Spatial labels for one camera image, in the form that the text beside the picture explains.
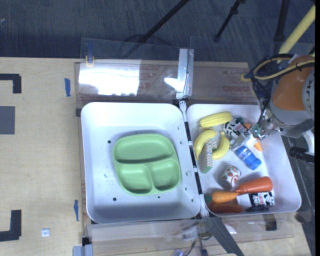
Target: banana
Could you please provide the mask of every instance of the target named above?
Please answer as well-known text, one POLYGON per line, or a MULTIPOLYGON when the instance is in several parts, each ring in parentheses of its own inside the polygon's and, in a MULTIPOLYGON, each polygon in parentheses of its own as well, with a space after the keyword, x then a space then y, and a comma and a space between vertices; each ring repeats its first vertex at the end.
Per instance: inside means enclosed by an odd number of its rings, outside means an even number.
POLYGON ((200 152, 202 151, 206 141, 214 138, 216 135, 217 132, 213 129, 204 130, 200 133, 193 144, 195 159, 199 159, 200 152))
POLYGON ((228 152, 228 149, 230 147, 230 141, 226 138, 225 132, 222 131, 221 135, 222 135, 222 138, 220 140, 220 144, 218 148, 212 153, 213 160, 218 160, 222 158, 228 152))

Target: white square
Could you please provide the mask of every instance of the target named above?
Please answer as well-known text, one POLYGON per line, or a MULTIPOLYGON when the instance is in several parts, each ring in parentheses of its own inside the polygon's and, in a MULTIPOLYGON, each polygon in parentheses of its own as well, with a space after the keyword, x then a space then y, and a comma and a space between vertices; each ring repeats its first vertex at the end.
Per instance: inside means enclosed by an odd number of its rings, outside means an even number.
POLYGON ((41 229, 41 235, 42 237, 50 237, 50 228, 43 228, 41 229))

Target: green divided plate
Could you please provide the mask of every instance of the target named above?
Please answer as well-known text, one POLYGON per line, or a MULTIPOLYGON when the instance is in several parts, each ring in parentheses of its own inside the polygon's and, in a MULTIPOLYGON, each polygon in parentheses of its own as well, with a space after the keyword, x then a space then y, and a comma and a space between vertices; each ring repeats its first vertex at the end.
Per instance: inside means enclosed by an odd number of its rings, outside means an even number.
POLYGON ((163 135, 146 133, 122 137, 115 143, 112 156, 117 179, 131 195, 163 193, 181 181, 175 147, 163 135))

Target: yellow pole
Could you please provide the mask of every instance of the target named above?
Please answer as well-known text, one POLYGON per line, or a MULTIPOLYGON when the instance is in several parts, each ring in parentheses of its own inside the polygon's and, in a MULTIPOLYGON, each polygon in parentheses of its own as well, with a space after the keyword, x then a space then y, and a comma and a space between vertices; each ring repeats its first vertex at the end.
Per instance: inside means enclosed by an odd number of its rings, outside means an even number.
POLYGON ((298 26, 293 30, 291 35, 287 38, 284 44, 281 46, 279 53, 287 54, 292 47, 296 44, 296 42, 300 39, 300 37, 304 34, 304 32, 309 28, 309 26, 316 19, 316 6, 313 5, 307 14, 300 21, 298 26))

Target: bottle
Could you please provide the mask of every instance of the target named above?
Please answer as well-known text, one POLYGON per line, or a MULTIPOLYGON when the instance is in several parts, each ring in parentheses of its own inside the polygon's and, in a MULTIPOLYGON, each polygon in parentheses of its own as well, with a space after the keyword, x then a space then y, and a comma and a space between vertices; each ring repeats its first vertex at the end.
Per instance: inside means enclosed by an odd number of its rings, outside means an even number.
POLYGON ((255 170, 262 163, 246 146, 241 146, 234 152, 251 170, 255 170))
POLYGON ((235 192, 240 195, 245 193, 270 192, 273 187, 271 179, 268 176, 263 176, 240 184, 235 192))

